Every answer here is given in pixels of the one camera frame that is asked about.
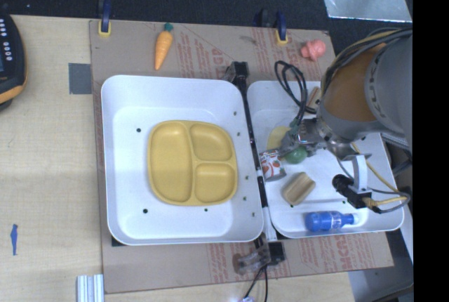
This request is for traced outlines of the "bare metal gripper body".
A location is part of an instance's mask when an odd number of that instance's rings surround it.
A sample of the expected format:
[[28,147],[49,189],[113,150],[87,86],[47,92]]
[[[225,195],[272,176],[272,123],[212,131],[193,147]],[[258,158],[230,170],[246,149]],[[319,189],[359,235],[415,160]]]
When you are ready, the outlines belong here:
[[336,157],[346,157],[351,154],[351,142],[334,133],[320,118],[303,119],[295,128],[299,145],[327,150]]

